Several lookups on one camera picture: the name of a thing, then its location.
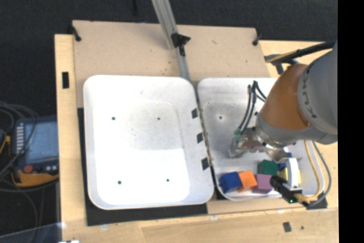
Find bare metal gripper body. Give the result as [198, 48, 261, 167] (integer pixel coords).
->
[229, 127, 288, 160]

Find white plastic tray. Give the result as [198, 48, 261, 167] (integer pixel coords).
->
[82, 74, 215, 211]
[196, 77, 325, 202]

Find green cube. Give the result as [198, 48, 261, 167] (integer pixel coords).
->
[257, 159, 279, 177]

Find orange cube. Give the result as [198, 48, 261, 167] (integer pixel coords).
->
[238, 170, 258, 190]

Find purple cube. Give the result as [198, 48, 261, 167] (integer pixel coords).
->
[253, 173, 274, 195]

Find yellow cube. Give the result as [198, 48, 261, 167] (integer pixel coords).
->
[278, 167, 301, 184]

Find pale flat board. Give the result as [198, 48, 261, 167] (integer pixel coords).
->
[71, 19, 308, 216]

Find black cylinder on white bracket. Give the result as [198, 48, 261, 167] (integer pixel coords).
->
[270, 157, 304, 204]

